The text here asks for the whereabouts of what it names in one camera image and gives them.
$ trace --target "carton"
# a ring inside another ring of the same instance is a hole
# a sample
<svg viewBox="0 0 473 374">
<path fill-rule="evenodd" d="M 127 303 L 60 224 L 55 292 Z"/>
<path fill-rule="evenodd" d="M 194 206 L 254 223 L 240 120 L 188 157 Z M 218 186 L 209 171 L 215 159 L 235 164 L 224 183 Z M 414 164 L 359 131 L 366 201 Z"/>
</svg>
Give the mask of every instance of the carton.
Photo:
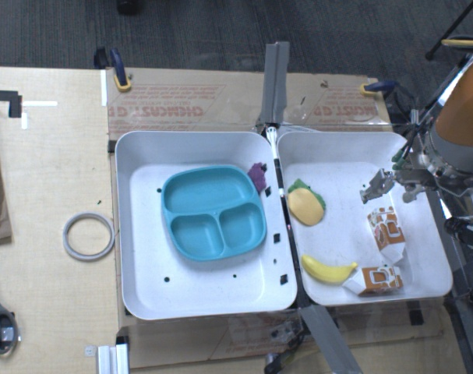
<svg viewBox="0 0 473 374">
<path fill-rule="evenodd" d="M 368 215 L 369 226 L 376 240 L 379 251 L 391 263 L 403 258 L 406 239 L 397 223 L 393 207 L 378 208 Z"/>
<path fill-rule="evenodd" d="M 397 266 L 363 267 L 347 279 L 343 286 L 357 295 L 381 294 L 403 286 Z"/>
</svg>

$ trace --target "metal bracket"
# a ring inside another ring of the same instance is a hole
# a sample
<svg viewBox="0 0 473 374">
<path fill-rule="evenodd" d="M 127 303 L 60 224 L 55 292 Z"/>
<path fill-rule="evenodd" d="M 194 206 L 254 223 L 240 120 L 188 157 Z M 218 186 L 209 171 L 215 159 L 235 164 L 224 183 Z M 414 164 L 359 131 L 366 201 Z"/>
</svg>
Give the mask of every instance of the metal bracket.
<svg viewBox="0 0 473 374">
<path fill-rule="evenodd" d="M 22 96 L 17 91 L 0 90 L 0 101 L 9 102 L 10 118 L 21 118 L 21 100 Z"/>
<path fill-rule="evenodd" d="M 117 337 L 114 347 L 103 345 L 96 353 L 97 374 L 129 374 L 129 346 L 125 337 Z"/>
<path fill-rule="evenodd" d="M 282 123 L 287 106 L 286 74 L 290 57 L 290 43 L 278 41 L 266 46 L 262 111 L 258 125 Z"/>
<path fill-rule="evenodd" d="M 333 374 L 362 374 L 327 309 L 310 305 L 298 310 Z"/>
</svg>

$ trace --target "toy banana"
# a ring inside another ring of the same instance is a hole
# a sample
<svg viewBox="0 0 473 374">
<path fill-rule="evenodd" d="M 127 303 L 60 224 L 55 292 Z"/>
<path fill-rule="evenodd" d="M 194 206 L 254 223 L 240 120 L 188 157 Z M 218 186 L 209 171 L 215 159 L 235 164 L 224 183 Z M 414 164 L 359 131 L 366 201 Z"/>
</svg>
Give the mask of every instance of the toy banana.
<svg viewBox="0 0 473 374">
<path fill-rule="evenodd" d="M 314 259 L 312 256 L 302 255 L 302 266 L 307 273 L 317 280 L 330 284 L 338 284 L 347 280 L 358 264 L 352 262 L 347 266 L 328 266 Z"/>
</svg>

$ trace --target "gray carpet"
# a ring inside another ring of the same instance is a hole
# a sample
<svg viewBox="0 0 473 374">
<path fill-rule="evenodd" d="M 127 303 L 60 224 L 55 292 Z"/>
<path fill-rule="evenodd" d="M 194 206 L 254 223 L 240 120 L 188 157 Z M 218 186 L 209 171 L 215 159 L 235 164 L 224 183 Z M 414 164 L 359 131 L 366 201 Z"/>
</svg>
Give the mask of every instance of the gray carpet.
<svg viewBox="0 0 473 374">
<path fill-rule="evenodd" d="M 290 41 L 289 72 L 396 80 L 423 106 L 464 54 L 425 53 L 471 1 L 141 0 L 123 16 L 116 0 L 0 0 L 0 66 L 92 69 L 105 46 L 129 67 L 263 71 L 265 45 Z M 473 36 L 473 10 L 454 34 Z"/>
</svg>

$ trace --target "blue divided plate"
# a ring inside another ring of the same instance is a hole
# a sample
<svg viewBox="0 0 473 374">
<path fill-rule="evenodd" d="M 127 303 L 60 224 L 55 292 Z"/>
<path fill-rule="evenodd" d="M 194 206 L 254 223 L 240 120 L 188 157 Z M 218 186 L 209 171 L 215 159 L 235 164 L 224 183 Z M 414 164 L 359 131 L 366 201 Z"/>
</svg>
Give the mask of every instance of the blue divided plate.
<svg viewBox="0 0 473 374">
<path fill-rule="evenodd" d="M 228 258 L 257 247 L 266 217 L 252 179 L 240 168 L 217 165 L 171 176 L 161 193 L 171 240 L 193 260 Z"/>
</svg>

